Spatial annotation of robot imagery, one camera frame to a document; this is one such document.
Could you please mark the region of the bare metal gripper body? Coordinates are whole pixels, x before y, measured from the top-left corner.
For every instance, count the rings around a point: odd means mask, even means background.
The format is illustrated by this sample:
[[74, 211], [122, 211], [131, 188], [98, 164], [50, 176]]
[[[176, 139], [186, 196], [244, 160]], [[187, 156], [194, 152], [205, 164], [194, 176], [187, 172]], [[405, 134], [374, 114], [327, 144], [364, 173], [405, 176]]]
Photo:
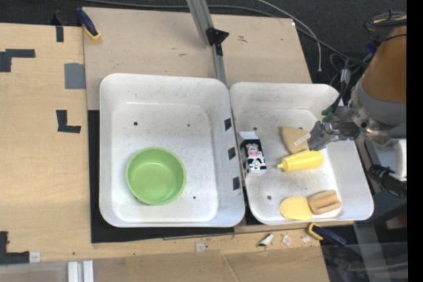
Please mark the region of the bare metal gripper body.
[[325, 111], [325, 131], [335, 140], [359, 136], [381, 146], [406, 136], [406, 103], [378, 98], [352, 98], [347, 105], [337, 99]]

